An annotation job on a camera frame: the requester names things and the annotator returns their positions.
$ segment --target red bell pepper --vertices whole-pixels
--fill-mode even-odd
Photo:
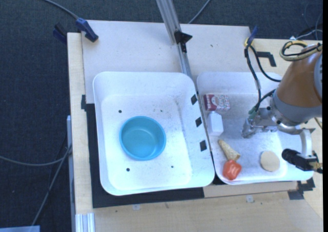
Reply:
[[[234,180],[241,171],[241,165],[234,160],[229,160],[224,163],[223,176],[229,180]]]

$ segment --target ice cream cone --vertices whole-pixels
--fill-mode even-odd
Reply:
[[[224,142],[221,139],[219,139],[218,143],[228,160],[234,160],[234,161],[238,160],[240,154],[235,150],[233,150],[230,145],[228,145],[226,142]]]

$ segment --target gray carpet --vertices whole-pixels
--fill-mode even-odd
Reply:
[[[155,0],[53,0],[85,19],[162,22]],[[206,0],[174,0],[188,23]],[[258,26],[258,38],[322,31],[323,0],[211,0],[195,24]],[[52,36],[56,23],[75,32],[74,19],[39,0],[0,0],[0,155],[49,162],[61,149],[70,114],[66,46]],[[322,39],[317,31],[307,39]],[[27,167],[0,160],[0,227],[30,225],[56,166]],[[70,231],[65,163],[36,224]]]

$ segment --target white bottle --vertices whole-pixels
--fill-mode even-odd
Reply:
[[[216,112],[210,112],[207,117],[207,130],[211,136],[220,136],[223,133],[222,116]]]

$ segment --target white container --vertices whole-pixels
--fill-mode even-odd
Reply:
[[[120,196],[209,185],[215,175],[193,81],[182,73],[102,72],[93,80],[100,181]],[[119,130],[134,116],[164,129],[164,151],[149,161],[130,158]]]
[[[222,116],[214,111],[210,112],[206,120],[210,136],[220,136],[223,133]]]
[[[279,75],[269,73],[274,78]],[[261,83],[262,94],[277,88],[278,83],[268,80],[261,73],[257,73]],[[313,171],[302,171],[294,165],[287,163],[281,157],[284,149],[289,148],[302,151],[302,140],[299,135],[290,135],[280,131],[275,133],[257,133],[251,138],[242,138],[243,124],[248,118],[248,111],[257,103],[258,95],[254,79],[249,72],[204,72],[197,78],[197,87],[204,116],[205,111],[202,96],[207,93],[227,95],[230,109],[222,114],[224,132],[217,136],[209,136],[213,153],[215,171],[218,177],[227,184],[248,184],[274,181],[308,180]],[[261,107],[269,105],[269,98],[264,100]],[[241,154],[238,163],[242,166],[240,174],[234,180],[228,180],[222,175],[224,163],[227,161],[223,150],[218,144],[218,139],[223,139],[234,150]],[[273,151],[280,159],[280,168],[275,172],[265,171],[260,165],[260,155],[263,151]],[[311,142],[307,151],[311,151]]]

